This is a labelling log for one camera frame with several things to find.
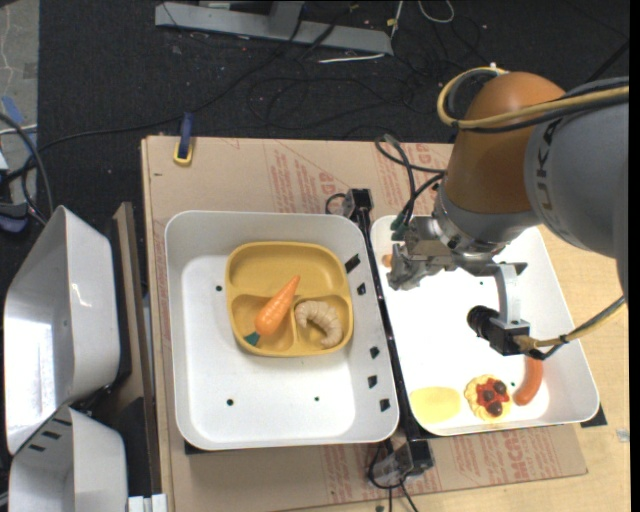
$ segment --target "black hole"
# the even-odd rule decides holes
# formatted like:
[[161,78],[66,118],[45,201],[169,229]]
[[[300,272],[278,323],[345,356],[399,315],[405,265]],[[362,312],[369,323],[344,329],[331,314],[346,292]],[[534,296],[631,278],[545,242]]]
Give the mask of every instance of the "black hole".
[[60,439],[60,434],[58,434],[57,432],[51,432],[49,430],[43,432],[42,435],[51,439]]

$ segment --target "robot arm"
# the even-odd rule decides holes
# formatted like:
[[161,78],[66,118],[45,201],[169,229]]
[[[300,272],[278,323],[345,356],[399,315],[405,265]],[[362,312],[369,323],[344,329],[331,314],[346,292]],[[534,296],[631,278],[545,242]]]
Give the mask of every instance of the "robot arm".
[[[464,120],[451,118],[447,95],[478,73],[495,78]],[[390,286],[408,290],[457,268],[496,277],[500,311],[474,308],[469,324],[500,353],[521,353],[513,340],[528,328],[512,284],[526,263],[497,264],[494,257],[544,223],[568,243],[616,258],[628,299],[628,94],[628,78],[569,93],[537,75],[495,68],[454,79],[438,104],[443,121],[459,128],[444,182],[432,215],[403,226]]]

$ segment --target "toy food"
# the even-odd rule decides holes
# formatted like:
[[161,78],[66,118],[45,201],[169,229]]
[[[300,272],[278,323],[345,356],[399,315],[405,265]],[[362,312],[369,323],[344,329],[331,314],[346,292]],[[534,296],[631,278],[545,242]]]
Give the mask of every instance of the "toy food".
[[516,405],[527,405],[536,396],[542,384],[542,361],[533,357],[525,357],[524,380],[513,394]]
[[453,388],[429,386],[412,391],[409,402],[413,415],[424,426],[456,416],[460,412],[461,396]]
[[493,375],[481,375],[473,379],[467,384],[464,396],[473,414],[484,421],[499,421],[511,410],[507,386]]
[[303,329],[307,327],[307,321],[311,321],[324,331],[325,337],[320,340],[324,348],[335,347],[342,341],[343,332],[338,312],[326,302],[317,300],[301,302],[296,306],[295,318]]
[[278,327],[289,312],[291,303],[296,293],[300,276],[293,276],[278,293],[269,299],[263,308],[258,312],[254,325],[255,332],[245,336],[245,340],[251,345],[258,343],[260,336],[269,336],[278,330]]

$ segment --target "sausage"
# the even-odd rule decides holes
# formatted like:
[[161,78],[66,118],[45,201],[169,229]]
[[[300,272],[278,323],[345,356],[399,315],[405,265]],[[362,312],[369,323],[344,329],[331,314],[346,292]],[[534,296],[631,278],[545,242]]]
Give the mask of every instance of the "sausage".
[[524,380],[513,394],[516,405],[527,405],[536,396],[542,384],[542,361],[533,357],[525,357]]

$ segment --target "cable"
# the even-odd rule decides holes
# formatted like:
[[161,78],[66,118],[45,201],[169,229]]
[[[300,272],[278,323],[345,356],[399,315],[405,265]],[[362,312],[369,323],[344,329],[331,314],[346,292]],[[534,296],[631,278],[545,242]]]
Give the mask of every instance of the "cable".
[[564,345],[587,334],[591,334],[596,329],[602,327],[605,323],[612,320],[616,315],[622,312],[622,306],[625,304],[624,296],[614,301],[611,305],[603,309],[600,313],[576,327],[565,335],[558,336],[548,340],[537,340],[530,336],[515,336],[516,343],[522,348],[523,352],[529,352],[540,347],[555,347]]
[[384,56],[385,56],[384,53],[376,53],[373,55],[363,55],[361,57],[338,57],[336,59],[319,60],[318,64],[332,64],[333,62],[354,62],[358,60],[373,60],[373,59],[380,59]]
[[[30,124],[30,125],[22,127],[22,129],[26,133],[32,133],[32,132],[36,131],[37,128],[38,128],[37,124]],[[17,132],[17,130],[15,128],[8,128],[6,130],[0,130],[0,135],[12,135],[12,134],[16,134],[16,133],[18,133],[18,132]]]
[[404,497],[407,498],[407,501],[409,502],[409,505],[411,506],[411,510],[413,510],[414,512],[419,512],[418,507],[416,507],[416,504],[413,502],[413,500],[411,499],[411,496],[407,492],[407,488],[404,485],[404,480],[402,482],[400,482],[400,487],[402,488],[402,492],[404,493]]
[[[475,68],[475,69],[492,69],[492,68]],[[585,106],[586,108],[593,108],[594,105],[600,101],[606,102],[609,100],[621,100],[624,101],[629,97],[629,86],[613,87],[611,89],[600,90],[595,92],[586,92],[578,96],[563,97],[561,99],[546,101],[538,103],[529,107],[524,107],[512,112],[506,112],[504,114],[498,114],[494,116],[485,117],[483,119],[464,120],[451,117],[445,107],[447,96],[453,87],[460,81],[466,79],[475,69],[471,69],[464,73],[461,73],[453,80],[451,80],[442,89],[438,96],[438,115],[440,119],[448,126],[458,128],[460,130],[469,130],[473,128],[486,128],[487,126],[511,121],[513,119],[525,116],[531,116],[536,114],[543,114],[552,110],[560,110],[563,108],[573,108],[578,106]],[[504,74],[506,71],[495,68],[497,75]]]
[[304,59],[307,55],[309,55],[312,51],[314,51],[318,46],[320,46],[324,41],[326,41],[326,39],[335,30],[336,26],[338,25],[338,22],[340,21],[340,18],[342,18],[347,14],[352,13],[354,9],[357,9],[358,7],[360,7],[358,4],[352,4],[351,2],[349,2],[349,6],[344,11],[339,12],[333,17],[333,19],[331,20],[331,23],[329,23],[329,26],[326,29],[324,29],[324,31],[318,37],[316,37],[313,43],[311,43],[311,46],[309,46],[309,48],[307,48],[305,52],[300,57],[298,57],[298,60]]
[[393,149],[395,149],[400,155],[400,158],[402,158],[402,163],[407,170],[407,177],[409,178],[409,201],[407,202],[407,205],[405,207],[406,211],[404,212],[403,221],[403,224],[406,226],[409,224],[409,221],[413,216],[413,207],[416,201],[416,182],[415,178],[413,177],[411,162],[409,161],[409,157],[405,153],[404,149],[402,149],[402,146],[400,146],[400,143],[394,137],[392,137],[388,133],[385,133],[382,136],[382,140],[393,146]]
[[[461,20],[466,20],[469,23],[471,23],[471,25],[473,26],[473,28],[475,29],[475,41],[473,41],[472,43],[470,43],[469,41],[467,41],[464,37],[462,37],[462,35],[460,35],[458,33],[458,30],[456,28],[456,26],[460,25],[460,21]],[[452,22],[450,25],[451,27],[451,31],[453,32],[453,35],[455,35],[460,41],[462,41],[462,43],[469,49],[468,53],[466,55],[462,56],[462,60],[466,59],[467,56],[473,54],[476,57],[478,57],[485,65],[489,64],[491,62],[490,59],[487,59],[484,55],[482,55],[479,51],[478,51],[478,46],[480,45],[480,38],[482,35],[482,30],[480,29],[480,27],[478,26],[478,24],[472,20],[471,18],[467,17],[467,16],[456,16],[456,19],[454,20],[454,22]]]
[[[383,147],[382,147],[382,137],[376,137],[376,139],[374,140],[374,144],[375,147],[378,151],[380,151],[380,153],[382,153],[384,156],[386,156],[389,160],[391,160],[392,162],[395,162],[397,164],[400,165],[405,165],[405,162],[403,160],[400,160],[399,158],[396,158],[395,156],[393,156],[391,153],[389,153],[388,151],[386,151]],[[414,171],[421,171],[421,172],[433,172],[436,174],[444,174],[444,170],[443,169],[434,169],[432,167],[423,167],[421,165],[416,165],[416,164],[409,164],[411,166],[411,169]]]
[[389,20],[390,22],[391,21],[393,22],[393,28],[391,29],[391,35],[389,36],[389,39],[393,39],[393,36],[395,36],[396,32],[398,31],[398,27],[400,26],[400,13],[402,12],[403,5],[404,5],[404,1],[398,2],[398,7],[396,8],[396,14],[392,20]]
[[451,2],[449,0],[445,0],[445,3],[447,4],[447,7],[449,7],[451,14],[449,15],[448,18],[444,20],[439,20],[437,18],[433,18],[432,16],[429,16],[429,14],[427,14],[427,11],[424,10],[424,6],[422,5],[422,0],[418,1],[418,7],[420,8],[420,12],[422,13],[422,15],[425,18],[427,18],[429,21],[433,21],[434,23],[451,23],[455,16],[455,11],[453,10],[453,5],[451,5]]
[[[626,84],[628,83],[628,80],[623,82],[618,82],[618,83]],[[611,88],[616,86],[617,85],[609,84],[607,86],[595,87],[591,89],[590,92],[611,90]],[[572,94],[567,94],[563,96],[563,98],[574,98],[574,97],[577,98],[585,94],[586,94],[585,92],[576,92]],[[533,119],[527,119],[525,121],[520,121],[518,123],[511,123],[506,126],[497,126],[497,127],[488,127],[488,128],[485,128],[485,127],[467,128],[466,130],[474,133],[503,133],[503,132],[513,131],[513,130],[519,130],[521,128],[526,128],[526,127],[537,125],[537,124],[542,124],[547,121],[558,119],[571,114],[576,114],[578,112],[585,112],[587,110],[596,110],[596,109],[610,107],[614,105],[620,105],[622,103],[627,103],[628,101],[629,101],[629,98],[627,95],[619,95],[619,96],[616,95],[616,96],[598,99],[592,102],[578,103],[574,106],[559,108],[557,110],[549,110],[547,113],[542,114]]]
[[[268,84],[270,82],[278,82],[278,81],[292,82],[292,84],[290,86],[287,86],[286,88],[283,88],[282,90],[280,90],[278,95],[276,95],[276,97],[274,97],[268,103],[268,110],[267,110],[267,116],[266,117],[264,115],[260,114],[259,112],[257,112],[257,110],[251,105],[251,103],[249,103],[249,109],[253,112],[253,114],[258,119],[260,119],[262,122],[264,122],[266,124],[266,126],[273,126],[273,127],[276,127],[276,128],[280,128],[282,130],[302,130],[302,129],[313,128],[313,127],[316,127],[316,126],[320,126],[320,125],[329,123],[329,122],[334,121],[336,119],[339,119],[341,117],[348,116],[348,115],[351,115],[351,114],[354,114],[354,113],[358,113],[358,112],[362,112],[364,110],[368,110],[368,109],[371,109],[371,108],[378,108],[380,106],[388,105],[388,104],[401,105],[401,102],[399,100],[398,101],[394,101],[394,99],[388,99],[388,98],[385,98],[385,97],[381,96],[375,89],[373,89],[372,87],[368,86],[364,82],[361,82],[359,80],[355,80],[355,79],[352,79],[352,78],[332,78],[332,77],[315,78],[315,79],[294,78],[294,77],[274,77],[274,78],[269,78],[269,79],[265,79],[265,80],[262,80],[260,82],[256,82],[255,84],[253,84],[249,89],[249,93],[247,95],[247,98],[250,99],[251,96],[253,96],[253,94],[255,93],[255,90],[258,87],[264,86],[265,84]],[[271,112],[270,112],[271,108],[273,107],[273,105],[275,104],[277,99],[280,96],[282,96],[284,93],[289,92],[296,84],[308,85],[308,84],[316,84],[316,83],[322,83],[322,82],[326,82],[326,83],[336,82],[336,83],[339,83],[339,84],[355,84],[355,85],[358,85],[359,87],[362,87],[362,88],[366,89],[367,91],[369,91],[376,98],[379,98],[381,100],[381,102],[373,103],[373,104],[370,104],[370,105],[365,105],[363,107],[355,107],[355,108],[350,109],[350,110],[339,112],[338,114],[334,114],[332,116],[328,116],[328,117],[321,118],[321,119],[313,121],[313,122],[299,124],[299,125],[291,125],[290,123],[289,124],[277,123],[277,122],[269,119],[269,117],[271,116]]]
[[[174,25],[180,29],[180,27],[178,27],[177,23],[175,22],[175,20],[173,20],[171,14],[169,13],[169,17],[172,19]],[[300,24],[301,24],[301,20],[298,20],[298,23],[296,24],[296,27],[293,30],[293,33],[291,34],[291,36],[289,37],[289,39],[280,44],[273,52],[272,54],[261,64],[259,64],[258,66],[249,69],[248,71],[246,71],[245,73],[241,74],[238,78],[236,78],[233,82],[231,82],[231,84],[224,89],[222,92],[214,95],[213,97],[211,97],[210,99],[200,103],[198,106],[189,109],[190,112],[195,113],[195,112],[199,112],[205,108],[207,108],[208,106],[212,105],[213,103],[215,103],[216,101],[218,101],[219,99],[223,98],[225,95],[227,95],[230,91],[232,91],[239,83],[241,83],[244,79],[246,79],[248,76],[251,76],[252,74],[260,71],[261,69],[265,68],[266,66],[268,66],[271,62],[273,62],[277,57],[279,57],[282,54],[282,51],[284,49],[286,49],[286,47],[288,45],[290,45],[293,41],[293,39],[295,38],[295,36],[298,33],[298,30],[300,29]],[[96,135],[113,135],[113,134],[118,134],[118,133],[126,133],[126,132],[135,132],[135,131],[141,131],[141,130],[147,130],[149,128],[153,128],[156,126],[162,126],[165,124],[169,124],[169,123],[173,123],[176,121],[180,121],[182,119],[184,115],[184,110],[180,113],[180,114],[176,114],[174,116],[171,117],[167,117],[164,119],[160,119],[160,120],[156,120],[156,121],[150,121],[147,123],[141,123],[138,125],[134,125],[134,126],[125,126],[125,127],[121,127],[121,128],[106,128],[106,129],[102,129],[102,130],[88,130],[85,132],[79,132],[79,133],[75,133],[72,135],[67,135],[64,137],[60,137],[59,139],[55,139],[51,142],[48,142],[44,145],[42,145],[39,149],[36,149],[35,146],[33,145],[33,143],[31,142],[31,139],[29,139],[28,137],[26,137],[29,142],[27,142],[28,145],[30,145],[30,149],[31,149],[31,153],[32,155],[25,161],[24,165],[12,172],[10,175],[7,176],[7,179],[13,179],[16,178],[18,176],[22,176],[24,174],[26,174],[29,170],[31,170],[34,165],[35,167],[38,169],[38,172],[42,175],[42,179],[44,182],[44,187],[45,187],[45,191],[47,193],[47,200],[49,202],[49,209],[50,212],[53,213],[53,208],[54,208],[54,202],[53,202],[53,198],[52,198],[52,194],[51,194],[51,189],[49,186],[49,181],[48,181],[48,177],[46,175],[46,171],[44,170],[44,165],[42,164],[42,161],[40,159],[39,153],[42,153],[54,146],[57,146],[58,144],[61,144],[63,142],[69,142],[71,140],[75,140],[75,139],[79,139],[79,138],[85,138],[85,137],[91,137],[91,136],[96,136]],[[20,134],[20,132],[22,131],[22,129],[15,124],[11,124],[13,123],[12,120],[11,123],[9,123],[8,121],[6,121],[7,124],[10,124],[13,129],[16,130],[17,133]],[[35,207],[35,204],[31,201],[29,203],[32,207]]]
[[[38,152],[38,149],[36,148],[35,144],[31,140],[31,137],[29,137],[29,135],[22,129],[22,127],[18,123],[16,123],[13,119],[5,115],[4,113],[0,112],[0,120],[2,120],[4,123],[8,124],[14,130],[16,130],[16,133],[20,136],[20,138],[24,141],[24,143],[29,148],[29,152],[31,153],[31,158],[33,158],[37,172],[40,175],[40,178],[42,179],[42,184],[44,186],[44,190],[47,195],[47,202],[49,204],[49,216],[51,216],[51,214],[53,214],[53,210],[55,209],[55,203],[53,201],[53,194],[51,192],[51,186],[49,184],[49,176],[44,167],[44,164],[42,163],[42,159],[40,158],[40,153]],[[25,199],[30,205],[33,206],[31,198],[29,197],[28,194],[25,195]]]
[[600,75],[602,75],[602,73],[609,69],[611,65],[615,61],[617,61],[620,56],[627,50],[629,50],[629,39],[627,39],[620,48],[613,52],[613,55],[611,55],[611,57],[609,57],[596,71],[594,71],[593,74],[589,78],[587,78],[585,83],[594,82],[595,80],[597,80]]
[[411,509],[414,512],[419,512],[415,503],[413,502],[413,500],[411,499],[411,496],[409,495],[409,492],[407,491],[406,486],[404,485],[405,481],[406,481],[406,477],[401,478],[398,483],[393,484],[393,485],[382,485],[380,483],[378,483],[375,479],[375,476],[373,474],[373,468],[376,465],[376,462],[378,461],[378,458],[380,457],[380,454],[382,453],[382,448],[383,446],[387,446],[387,449],[389,452],[393,451],[393,447],[391,446],[391,442],[389,440],[387,441],[382,441],[380,443],[378,443],[378,448],[376,449],[376,453],[373,456],[373,459],[371,459],[371,462],[369,463],[369,467],[367,468],[367,479],[369,480],[369,482],[371,482],[373,484],[374,487],[377,487],[378,489],[384,490],[388,492],[388,503],[389,503],[389,510],[392,510],[393,507],[393,490],[394,489],[398,489],[401,488],[402,492],[404,493],[405,497],[407,498],[407,501],[409,502],[409,505],[411,506]]

